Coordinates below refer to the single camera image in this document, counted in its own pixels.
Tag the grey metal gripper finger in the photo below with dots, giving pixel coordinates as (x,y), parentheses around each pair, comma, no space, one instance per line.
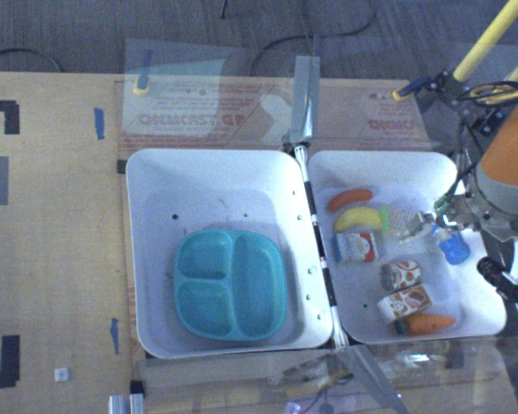
(416,233)
(422,220)

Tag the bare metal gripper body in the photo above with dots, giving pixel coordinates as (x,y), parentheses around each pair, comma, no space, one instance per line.
(479,219)

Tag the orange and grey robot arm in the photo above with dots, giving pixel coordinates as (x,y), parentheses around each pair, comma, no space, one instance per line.
(505,153)

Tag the blue bottle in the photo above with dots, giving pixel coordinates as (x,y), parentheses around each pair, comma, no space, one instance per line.
(454,248)

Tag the small red and white can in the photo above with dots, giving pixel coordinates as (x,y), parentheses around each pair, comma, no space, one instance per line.
(401,275)

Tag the white plastic tray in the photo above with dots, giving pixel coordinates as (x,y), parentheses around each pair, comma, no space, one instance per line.
(414,175)
(224,188)

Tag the yellow banana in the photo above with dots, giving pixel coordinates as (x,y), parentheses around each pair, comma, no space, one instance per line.
(358,219)

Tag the white blue red carton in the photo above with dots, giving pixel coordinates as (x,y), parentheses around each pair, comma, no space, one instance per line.
(356,247)

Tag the brown and white carton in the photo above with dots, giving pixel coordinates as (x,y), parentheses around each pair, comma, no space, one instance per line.
(403,303)

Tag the red sausage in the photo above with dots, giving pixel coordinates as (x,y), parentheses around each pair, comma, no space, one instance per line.
(349,199)

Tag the orange carrot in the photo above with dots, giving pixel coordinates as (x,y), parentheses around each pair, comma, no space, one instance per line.
(427,324)

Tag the green divided plate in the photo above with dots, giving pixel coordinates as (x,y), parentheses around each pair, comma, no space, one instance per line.
(241,283)

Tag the brown cardboard board red print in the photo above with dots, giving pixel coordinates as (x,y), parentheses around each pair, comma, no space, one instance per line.
(198,119)

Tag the small white square block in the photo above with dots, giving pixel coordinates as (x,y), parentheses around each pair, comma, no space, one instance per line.
(61,374)

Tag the black cylinder on white bracket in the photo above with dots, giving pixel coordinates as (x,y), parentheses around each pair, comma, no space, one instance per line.
(498,274)

